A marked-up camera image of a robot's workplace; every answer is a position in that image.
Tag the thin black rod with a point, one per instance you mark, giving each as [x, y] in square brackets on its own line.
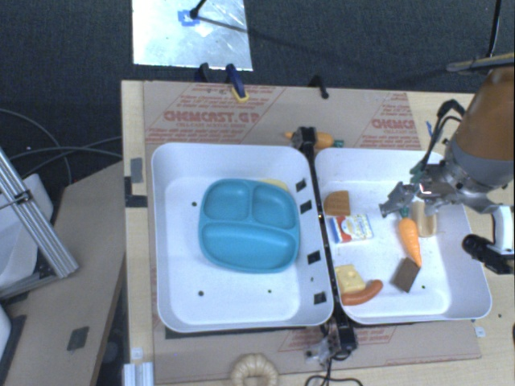
[322, 223]

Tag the brown cardboard board red print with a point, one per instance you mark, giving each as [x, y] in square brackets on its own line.
[225, 111]

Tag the orange sausage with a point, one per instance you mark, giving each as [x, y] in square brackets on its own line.
[362, 294]

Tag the beige bread bun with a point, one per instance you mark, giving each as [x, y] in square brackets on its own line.
[425, 225]

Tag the brown bread slice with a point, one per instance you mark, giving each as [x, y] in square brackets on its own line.
[337, 204]

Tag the blue divided plate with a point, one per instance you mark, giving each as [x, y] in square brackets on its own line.
[249, 231]

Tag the yellow flat toy food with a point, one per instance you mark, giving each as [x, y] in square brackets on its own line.
[275, 183]

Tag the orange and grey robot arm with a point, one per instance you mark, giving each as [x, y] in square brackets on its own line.
[484, 123]

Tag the black cylinder on white bracket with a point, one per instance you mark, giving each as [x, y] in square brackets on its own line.
[489, 251]

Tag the orange carrot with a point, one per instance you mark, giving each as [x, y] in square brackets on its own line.
[325, 139]
[410, 237]

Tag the beige doughnut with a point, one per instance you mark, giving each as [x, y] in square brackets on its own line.
[253, 370]

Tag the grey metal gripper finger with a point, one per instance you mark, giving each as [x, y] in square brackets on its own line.
[432, 208]
[396, 199]

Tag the white plastic tray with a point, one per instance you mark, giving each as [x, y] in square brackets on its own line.
[233, 300]
[378, 264]

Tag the yellow cheese wedge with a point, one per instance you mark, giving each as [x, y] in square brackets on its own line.
[349, 278]

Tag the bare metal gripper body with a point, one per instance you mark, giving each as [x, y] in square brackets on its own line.
[450, 185]

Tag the white and red carton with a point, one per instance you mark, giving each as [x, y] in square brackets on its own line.
[350, 228]

